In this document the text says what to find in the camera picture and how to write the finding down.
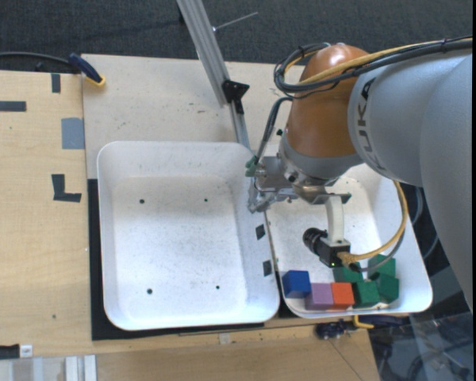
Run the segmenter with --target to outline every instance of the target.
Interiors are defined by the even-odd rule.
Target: red block
[[[355,304],[355,296],[352,293],[351,283],[332,283],[333,308],[346,310]]]

